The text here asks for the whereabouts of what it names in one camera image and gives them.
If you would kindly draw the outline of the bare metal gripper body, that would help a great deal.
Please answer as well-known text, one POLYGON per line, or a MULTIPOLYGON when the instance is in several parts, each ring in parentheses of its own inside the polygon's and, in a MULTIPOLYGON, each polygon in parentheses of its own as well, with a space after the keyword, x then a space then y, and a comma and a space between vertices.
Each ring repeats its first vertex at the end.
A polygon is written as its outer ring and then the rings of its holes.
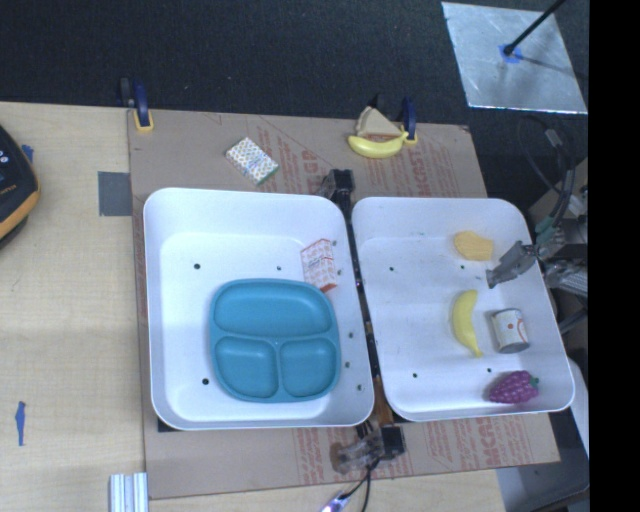
POLYGON ((557 224, 549 216, 535 225, 535 244, 543 273, 587 264, 586 216, 566 217, 557 224))

